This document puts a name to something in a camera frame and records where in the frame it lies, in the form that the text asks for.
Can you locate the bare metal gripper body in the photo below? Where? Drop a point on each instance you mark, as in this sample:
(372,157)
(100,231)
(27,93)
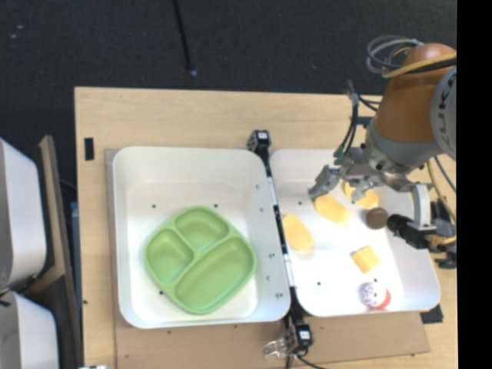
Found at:
(378,171)

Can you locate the thin black and white rod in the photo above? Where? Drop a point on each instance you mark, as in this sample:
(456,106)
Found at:
(282,229)

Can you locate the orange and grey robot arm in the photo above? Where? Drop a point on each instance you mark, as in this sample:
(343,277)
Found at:
(407,110)

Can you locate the brown round biscuit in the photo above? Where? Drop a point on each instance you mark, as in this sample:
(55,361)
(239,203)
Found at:
(376,218)

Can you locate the black cylinder on white bracket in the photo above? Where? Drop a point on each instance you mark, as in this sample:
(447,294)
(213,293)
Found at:
(407,227)

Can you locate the yellow oval bread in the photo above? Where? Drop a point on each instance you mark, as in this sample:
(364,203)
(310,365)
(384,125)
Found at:
(333,209)
(298,233)

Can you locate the yellow cube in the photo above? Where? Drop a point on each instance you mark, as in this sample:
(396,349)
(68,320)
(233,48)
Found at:
(365,259)

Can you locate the white and red spotted cup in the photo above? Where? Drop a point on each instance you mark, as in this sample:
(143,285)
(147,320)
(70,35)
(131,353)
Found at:
(373,294)

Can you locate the green divided plate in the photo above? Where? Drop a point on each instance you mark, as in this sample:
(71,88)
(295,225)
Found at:
(200,261)

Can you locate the white plastic tray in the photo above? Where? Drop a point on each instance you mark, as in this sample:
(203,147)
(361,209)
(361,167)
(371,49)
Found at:
(192,175)
(334,252)

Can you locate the yellow round biscuit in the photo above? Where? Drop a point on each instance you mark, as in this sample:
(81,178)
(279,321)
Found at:
(371,199)

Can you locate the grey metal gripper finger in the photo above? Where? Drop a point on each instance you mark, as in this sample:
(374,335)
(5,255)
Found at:
(360,190)
(324,183)

